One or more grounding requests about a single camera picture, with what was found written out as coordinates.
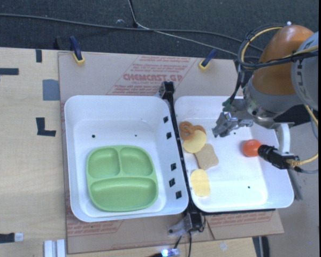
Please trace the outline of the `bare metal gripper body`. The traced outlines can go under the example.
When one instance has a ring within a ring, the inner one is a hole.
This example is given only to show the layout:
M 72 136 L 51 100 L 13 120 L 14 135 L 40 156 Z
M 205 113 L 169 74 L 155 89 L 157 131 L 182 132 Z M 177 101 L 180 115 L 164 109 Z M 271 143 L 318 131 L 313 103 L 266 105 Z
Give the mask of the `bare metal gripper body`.
M 229 120 L 239 119 L 240 127 L 251 127 L 258 124 L 264 128 L 277 128 L 278 123 L 275 122 L 277 113 L 265 110 L 253 99 L 235 99 L 232 102 L 229 111 Z

